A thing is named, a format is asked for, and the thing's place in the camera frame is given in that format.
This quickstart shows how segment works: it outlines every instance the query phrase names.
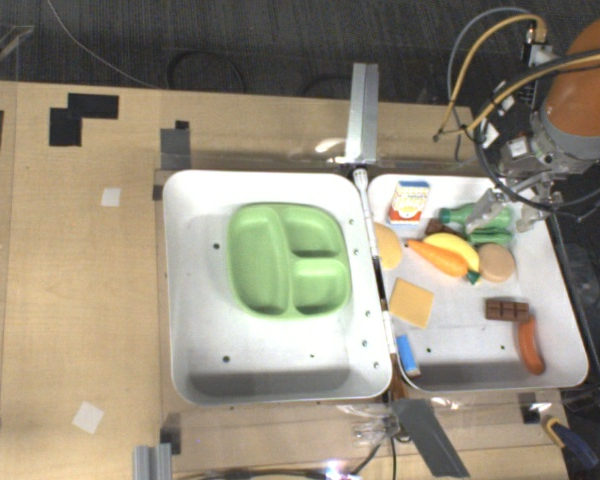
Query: blue marker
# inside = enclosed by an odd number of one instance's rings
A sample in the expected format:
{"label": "blue marker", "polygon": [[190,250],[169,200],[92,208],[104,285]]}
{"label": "blue marker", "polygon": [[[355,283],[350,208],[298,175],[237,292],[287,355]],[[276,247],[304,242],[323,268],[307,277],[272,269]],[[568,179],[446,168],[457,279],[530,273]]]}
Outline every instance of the blue marker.
{"label": "blue marker", "polygon": [[398,336],[396,338],[396,345],[398,346],[398,355],[400,356],[402,368],[407,374],[407,377],[418,377],[420,375],[420,368],[418,368],[418,363],[416,363],[416,360],[413,357],[407,335],[402,334]]}

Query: small carton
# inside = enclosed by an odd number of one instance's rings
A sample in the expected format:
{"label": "small carton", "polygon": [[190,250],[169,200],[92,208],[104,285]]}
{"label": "small carton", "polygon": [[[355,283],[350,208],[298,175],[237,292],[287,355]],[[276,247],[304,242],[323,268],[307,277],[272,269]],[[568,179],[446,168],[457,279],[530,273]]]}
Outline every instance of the small carton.
{"label": "small carton", "polygon": [[429,184],[426,181],[399,181],[387,221],[389,224],[418,224],[428,196]]}

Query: toy banana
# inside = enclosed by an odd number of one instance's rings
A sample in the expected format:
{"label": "toy banana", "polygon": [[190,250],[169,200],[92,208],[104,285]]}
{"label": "toy banana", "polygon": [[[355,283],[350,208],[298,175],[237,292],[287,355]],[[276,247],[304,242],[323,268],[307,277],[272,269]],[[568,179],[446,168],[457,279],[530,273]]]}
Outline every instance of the toy banana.
{"label": "toy banana", "polygon": [[467,262],[469,270],[474,272],[480,271],[480,257],[478,253],[466,240],[463,240],[459,236],[452,235],[451,233],[434,233],[425,237],[423,242],[459,254]]}

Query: yellow cable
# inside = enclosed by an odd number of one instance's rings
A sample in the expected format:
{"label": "yellow cable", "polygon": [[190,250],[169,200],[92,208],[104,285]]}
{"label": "yellow cable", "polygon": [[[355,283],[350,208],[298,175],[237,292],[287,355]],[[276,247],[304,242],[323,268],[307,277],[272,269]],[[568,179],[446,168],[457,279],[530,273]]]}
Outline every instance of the yellow cable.
{"label": "yellow cable", "polygon": [[517,23],[519,21],[535,21],[537,23],[537,29],[541,31],[546,30],[546,25],[544,20],[535,14],[518,14],[516,16],[511,16],[505,20],[502,20],[499,23],[496,23],[493,27],[487,30],[484,34],[482,34],[478,40],[473,44],[469,53],[467,53],[466,58],[462,64],[462,68],[460,68],[460,72],[458,73],[458,78],[456,79],[456,83],[453,87],[453,92],[451,93],[451,100],[449,101],[449,105],[447,105],[447,111],[445,112],[444,118],[442,120],[442,125],[440,126],[440,131],[442,131],[451,117],[451,112],[455,107],[456,98],[458,97],[458,93],[460,92],[460,88],[462,87],[462,83],[464,82],[464,77],[467,74],[467,69],[469,69],[469,64],[473,60],[474,55],[478,51],[478,48],[482,46],[489,37],[495,34],[498,30],[511,25],[512,23]]}
{"label": "yellow cable", "polygon": [[546,75],[547,73],[556,71],[556,69],[562,70],[569,67],[578,66],[580,64],[586,64],[595,61],[600,61],[600,53],[588,57],[583,57],[581,59],[565,62],[559,68],[556,68],[556,66],[548,67],[546,69],[535,72],[533,75],[529,75],[528,77],[523,78],[519,82],[513,84],[507,90],[498,94],[498,96],[495,97],[491,101],[491,103],[486,106],[486,108],[471,122],[471,124],[466,127],[467,133],[473,131],[482,122],[483,119],[485,119],[489,114],[491,114],[491,112],[493,112],[495,108],[507,98],[507,96],[516,92],[518,89],[520,89],[520,87],[524,87],[528,83],[533,82],[534,80]]}

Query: plastic food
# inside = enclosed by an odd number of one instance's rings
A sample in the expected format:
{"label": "plastic food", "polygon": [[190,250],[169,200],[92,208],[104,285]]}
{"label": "plastic food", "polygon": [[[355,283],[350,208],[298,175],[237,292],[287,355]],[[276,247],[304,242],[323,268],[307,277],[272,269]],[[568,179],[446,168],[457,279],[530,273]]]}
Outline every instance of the plastic food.
{"label": "plastic food", "polygon": [[463,277],[469,273],[467,260],[456,252],[419,240],[407,240],[407,246],[447,275]]}
{"label": "plastic food", "polygon": [[499,244],[507,245],[513,240],[513,235],[505,229],[481,228],[467,235],[467,241],[471,245]]}
{"label": "plastic food", "polygon": [[449,226],[445,226],[438,219],[429,219],[427,223],[427,227],[424,230],[424,234],[426,236],[433,235],[435,233],[451,233],[452,235],[457,235],[462,238],[462,235],[458,233],[455,229],[450,228]]}
{"label": "plastic food", "polygon": [[429,184],[426,181],[399,181],[387,220],[390,224],[418,224],[428,195]]}
{"label": "plastic food", "polygon": [[374,222],[374,231],[380,252],[380,265],[386,270],[396,268],[402,261],[402,243],[393,229]]}
{"label": "plastic food", "polygon": [[425,329],[432,307],[433,293],[404,279],[396,279],[389,299],[389,311],[392,314]]}
{"label": "plastic food", "polygon": [[[449,224],[450,222],[455,222],[456,224],[462,224],[464,225],[465,221],[467,220],[467,218],[469,217],[469,215],[471,215],[471,213],[473,212],[473,207],[475,206],[474,203],[471,204],[465,204],[464,206],[461,206],[460,208],[455,208],[455,209],[449,209],[449,208],[443,208],[442,210],[440,210],[440,214],[438,215],[438,218],[440,219],[440,222],[442,222],[443,224]],[[508,228],[509,224],[511,224],[511,218],[512,218],[512,214],[511,214],[511,208],[509,208],[508,206],[505,206],[502,211],[500,211],[500,213],[498,215],[495,216],[495,218],[489,222],[489,224],[485,227],[490,227],[490,228]]]}
{"label": "plastic food", "polygon": [[473,270],[474,272],[480,270],[480,257],[476,250],[466,240],[456,235],[452,235],[451,233],[435,233],[426,237],[423,242],[453,251],[467,261],[469,270]]}
{"label": "plastic food", "polygon": [[540,375],[546,369],[544,361],[536,346],[536,319],[531,316],[526,322],[518,325],[518,345],[522,362],[534,375]]}
{"label": "plastic food", "polygon": [[485,318],[507,322],[526,322],[529,320],[529,304],[512,300],[487,299]]}
{"label": "plastic food", "polygon": [[485,244],[478,249],[480,275],[492,283],[504,283],[516,270],[513,255],[506,247]]}

